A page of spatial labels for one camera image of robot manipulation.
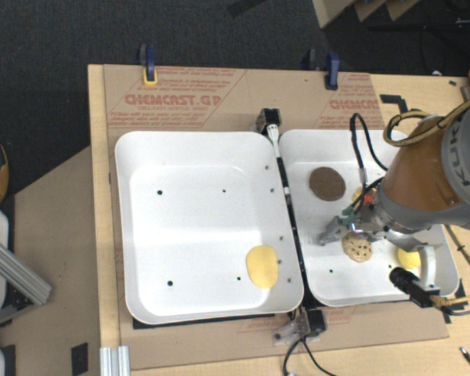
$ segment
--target cardboard sheet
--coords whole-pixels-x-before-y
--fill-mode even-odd
[[[284,354],[272,330],[287,315],[134,329],[125,305],[120,208],[114,146],[132,130],[246,131],[262,108],[279,108],[281,132],[343,129],[355,112],[371,129],[383,128],[369,74],[340,73],[339,89],[326,90],[318,71],[159,67],[158,85],[143,85],[137,66],[104,66],[110,180],[121,344],[131,349],[133,370]],[[325,309],[329,330],[311,349],[341,349],[444,338],[436,311],[410,302]]]

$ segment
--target wooden table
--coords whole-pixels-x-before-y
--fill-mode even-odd
[[[409,108],[446,113],[462,102],[460,87],[468,85],[465,78],[435,78],[372,75],[377,94],[403,96]],[[396,105],[381,104],[385,121],[397,113]],[[99,326],[101,346],[117,347],[119,335],[117,287],[114,263],[114,236],[108,183],[109,161],[106,129],[104,71],[101,65],[89,66],[89,104],[92,130],[92,170],[96,213],[96,250],[99,286]],[[470,251],[470,232],[456,229],[457,235]],[[470,293],[470,269],[460,254],[454,252],[465,290]],[[470,352],[470,316],[455,317],[448,327],[448,339],[343,349],[316,355],[320,364],[334,374],[470,374],[470,366],[459,351]],[[278,375],[283,358],[265,357],[206,363],[186,367],[170,367],[132,372],[135,376],[151,375]],[[319,374],[306,354],[294,354],[288,367],[300,375]]]

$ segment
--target black floor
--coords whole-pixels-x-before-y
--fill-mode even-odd
[[[369,31],[391,24],[470,19],[470,0],[424,0],[393,23],[385,8],[365,23],[347,9],[321,30],[312,0],[0,0],[0,143],[15,193],[89,145],[87,65],[135,63],[152,42],[157,64],[299,69],[306,51],[336,51],[343,71],[464,76],[470,28]]]

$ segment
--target blue clip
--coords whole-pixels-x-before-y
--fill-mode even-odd
[[[142,44],[139,47],[139,63],[143,66],[143,81],[145,85],[154,86],[158,82],[155,68],[155,48]]]
[[[327,75],[324,77],[326,89],[338,89],[339,55],[329,52],[326,56]]]

